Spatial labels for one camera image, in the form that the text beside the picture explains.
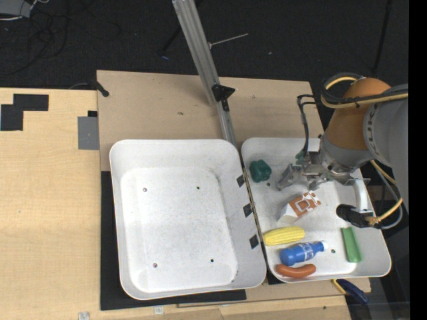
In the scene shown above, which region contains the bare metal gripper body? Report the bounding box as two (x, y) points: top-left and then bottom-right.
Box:
(299, 151), (361, 186)

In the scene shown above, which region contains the brown cardboard board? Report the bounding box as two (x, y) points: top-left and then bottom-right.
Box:
(96, 70), (372, 310)

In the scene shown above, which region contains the orange and white carton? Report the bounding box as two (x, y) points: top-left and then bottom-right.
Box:
(276, 191), (322, 224)

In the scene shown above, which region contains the green toy bell pepper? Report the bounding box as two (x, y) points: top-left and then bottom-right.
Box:
(249, 159), (272, 183)

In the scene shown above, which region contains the green rectangular block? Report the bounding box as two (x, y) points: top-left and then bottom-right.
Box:
(340, 226), (363, 264)

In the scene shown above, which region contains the yellow corn cob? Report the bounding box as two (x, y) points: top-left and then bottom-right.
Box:
(262, 225), (306, 247)

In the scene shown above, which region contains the blue bottle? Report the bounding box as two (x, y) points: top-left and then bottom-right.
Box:
(278, 240), (329, 267)

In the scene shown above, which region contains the white plastic tray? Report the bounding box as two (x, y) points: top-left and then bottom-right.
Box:
(240, 137), (392, 284)
(109, 139), (268, 301)

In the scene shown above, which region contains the red sausage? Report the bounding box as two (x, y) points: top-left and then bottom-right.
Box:
(275, 263), (317, 279)

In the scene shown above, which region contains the black cylinder on white bracket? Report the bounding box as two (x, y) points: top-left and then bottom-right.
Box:
(336, 177), (375, 229)

